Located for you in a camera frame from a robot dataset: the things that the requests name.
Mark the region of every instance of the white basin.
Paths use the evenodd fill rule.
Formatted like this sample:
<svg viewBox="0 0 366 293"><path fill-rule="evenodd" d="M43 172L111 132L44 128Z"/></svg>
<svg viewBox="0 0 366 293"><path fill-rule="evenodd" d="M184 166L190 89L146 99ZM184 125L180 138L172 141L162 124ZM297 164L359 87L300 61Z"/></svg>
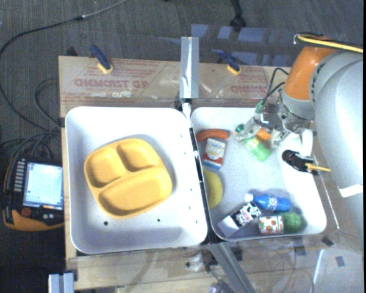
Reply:
<svg viewBox="0 0 366 293"><path fill-rule="evenodd" d="M70 182L70 227L74 246L85 254L185 247L207 235L198 173L188 123L166 108L77 107L66 116ZM163 160L173 183L157 207L128 219L108 216L97 204L84 175L84 162L97 148L138 137Z"/></svg>
<svg viewBox="0 0 366 293"><path fill-rule="evenodd" d="M303 142L299 135L289 135L279 147L272 150L267 160L260 162L233 136L234 129L239 124L246 123L254 115L254 111L254 108L199 107L192 113L195 132L210 128L227 129L231 132L226 141L223 165L216 171L223 182L223 198L217 207L209 211L214 231L227 241L264 237L254 221L229 237L226 237L217 225L244 204L245 194L250 191L256 194L265 192L289 197L293 205L291 211L302 215L306 221L306 226L298 233L265 237L321 233L326 227L326 215L313 176L295 170L281 157L284 150L293 150L303 156L309 156L312 151L312 131L304 133ZM198 144L201 156L205 146L205 142Z"/></svg>

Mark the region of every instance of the small bottle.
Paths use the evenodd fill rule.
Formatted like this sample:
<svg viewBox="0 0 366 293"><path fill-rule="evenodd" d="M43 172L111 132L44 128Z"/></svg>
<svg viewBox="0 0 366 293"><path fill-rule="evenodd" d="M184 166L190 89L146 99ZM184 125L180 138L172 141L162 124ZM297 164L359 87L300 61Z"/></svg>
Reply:
<svg viewBox="0 0 366 293"><path fill-rule="evenodd" d="M261 214L262 212L255 203L247 202L218 222L218 227L226 237L229 237Z"/></svg>
<svg viewBox="0 0 366 293"><path fill-rule="evenodd" d="M240 124L236 127L234 134L236 139L252 152L259 161L265 161L271 151L255 136L260 126L254 123L253 118L246 125Z"/></svg>
<svg viewBox="0 0 366 293"><path fill-rule="evenodd" d="M270 194L253 195L247 193L245 195L245 201L253 201L260 208L269 211L288 212L292 207L292 202L288 198L276 197L275 195Z"/></svg>

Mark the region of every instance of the yellow plastic plate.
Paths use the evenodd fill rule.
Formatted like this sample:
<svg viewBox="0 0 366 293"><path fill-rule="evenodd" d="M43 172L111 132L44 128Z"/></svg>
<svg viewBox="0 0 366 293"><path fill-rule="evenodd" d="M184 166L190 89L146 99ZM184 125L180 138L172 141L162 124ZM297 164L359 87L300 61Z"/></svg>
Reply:
<svg viewBox="0 0 366 293"><path fill-rule="evenodd" d="M124 139L95 150L85 160L84 173L98 205L118 219L156 207L172 191L160 156L142 139Z"/></svg>

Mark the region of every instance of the blue toy bottle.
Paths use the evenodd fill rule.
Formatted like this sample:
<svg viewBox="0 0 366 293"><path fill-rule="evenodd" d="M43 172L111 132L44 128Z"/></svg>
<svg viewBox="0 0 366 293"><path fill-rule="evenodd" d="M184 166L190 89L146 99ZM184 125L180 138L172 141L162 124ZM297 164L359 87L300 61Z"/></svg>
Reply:
<svg viewBox="0 0 366 293"><path fill-rule="evenodd" d="M253 195L247 193L245 195L245 201L253 201L260 208L269 211L288 212L292 207L292 202L288 198L276 197L275 195L270 194Z"/></svg>

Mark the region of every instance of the black cable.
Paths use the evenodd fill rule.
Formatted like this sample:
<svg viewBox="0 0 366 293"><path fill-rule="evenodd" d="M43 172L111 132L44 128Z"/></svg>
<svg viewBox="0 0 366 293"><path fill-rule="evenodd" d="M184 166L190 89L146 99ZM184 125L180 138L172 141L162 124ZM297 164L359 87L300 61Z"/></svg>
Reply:
<svg viewBox="0 0 366 293"><path fill-rule="evenodd" d="M43 143L43 141L44 141L44 139L45 139L45 137L46 137L46 135L43 135L42 136L42 138L34 145L34 147L33 147L33 149L31 150L31 152L30 152L30 154L32 155L32 156L34 156L34 153L35 153L35 151L37 150L37 148L40 146L40 145L42 145L47 151L46 151L46 153L47 153L47 155L48 155L48 157L49 158L51 158L52 157L52 153L51 153L51 151L49 150L49 148L48 148L48 146L45 144L45 143Z"/></svg>
<svg viewBox="0 0 366 293"><path fill-rule="evenodd" d="M49 79L45 79L44 81L41 81L38 85L37 85L37 87L35 88L35 90L34 90L34 104L35 104L35 106L37 107L37 109L41 112L41 114L45 117L45 118L47 118L49 121L51 121L53 124L54 124L54 126L56 127L56 128L61 128L60 127L60 125L59 125L59 123L57 122L57 121L55 121L49 114L47 114L43 109L42 109L42 107L41 107L41 105L39 104L39 102L38 102L38 99L37 99L37 92L38 92L38 88L41 86L41 85L43 85L43 84L45 84L45 83L47 83L48 81L56 81L57 82L57 79L56 78L49 78Z"/></svg>
<svg viewBox="0 0 366 293"><path fill-rule="evenodd" d="M34 139L34 138L37 138L37 137L40 137L40 136L44 136L44 135L46 135L46 134L57 134L57 135L60 135L60 132L58 132L58 131L45 131L45 132L41 132L40 134L36 134L36 135L34 135L34 136L32 136L32 137L29 137L28 139L26 139L25 141L23 141L13 152L12 152L12 154L11 154L11 156L10 156L10 161L14 158L14 157L16 157L16 154L17 154L17 152L19 152L20 151L20 149L23 147L23 145L25 145L26 143L28 143L29 141L31 141L32 139Z"/></svg>
<svg viewBox="0 0 366 293"><path fill-rule="evenodd" d="M4 141L4 142L0 142L0 147L2 145L6 145L7 143L11 143L11 142L17 142L17 141L23 141L23 138L18 138L18 139L12 139L12 140L8 140L8 141Z"/></svg>
<svg viewBox="0 0 366 293"><path fill-rule="evenodd" d="M261 104L262 104L262 105L266 102L266 100L268 99L268 97L269 97L270 95L272 95L272 94L276 91L276 89L278 89L281 85L283 85L283 84L284 84L284 82L282 82L282 83L280 83L279 85L277 85L277 86L275 87L275 89L274 89L274 90L272 90L272 89L271 89L271 88L272 88L272 86L273 86L274 78L275 78L275 74L276 74L276 72L277 72L277 71L281 71L281 72L283 72L284 74L289 75L289 73L288 73L288 72L286 72L286 71L285 71L283 68L281 68L281 67L276 67L276 68L274 69L273 74L272 74L272 76L271 76L270 85L268 85L268 88L267 88L267 93L266 93L265 97L263 98L263 100L262 100L262 102L261 102Z"/></svg>
<svg viewBox="0 0 366 293"><path fill-rule="evenodd" d="M66 21L62 21L62 22L59 22L59 23L56 23L56 24L52 24L52 25L48 25L48 26L44 26L44 27L39 27L39 28L36 28L36 29L31 29L30 31L26 31L26 32L22 32L14 37L12 37L9 41L7 41L5 43L5 45L0 49L0 59L1 59L1 56L2 54L4 53L5 49L11 44L13 43L15 40L17 40L18 38L24 36L24 35L27 35L27 34L31 34L33 32L38 32L38 31L43 31L45 29L49 29L49 28L53 28L53 27L57 27L57 26L61 26L61 25L64 25L66 23L70 23L70 22L73 22L73 21L80 21L80 20L83 20L83 16L80 15L80 16L76 16L70 20L66 20ZM48 131L47 128L45 127L42 127L38 124L36 124L35 122L33 122L32 120L28 119L25 115L23 115L22 113L20 113L14 106L13 104L11 103L11 101L8 99L8 96L5 94L5 91L1 85L1 81L0 81L0 92L1 94L3 95L5 101L7 102L7 104L11 107L11 109L18 115L20 116L23 120L25 120L26 122L32 124L33 126L35 127L38 127L44 131Z"/></svg>

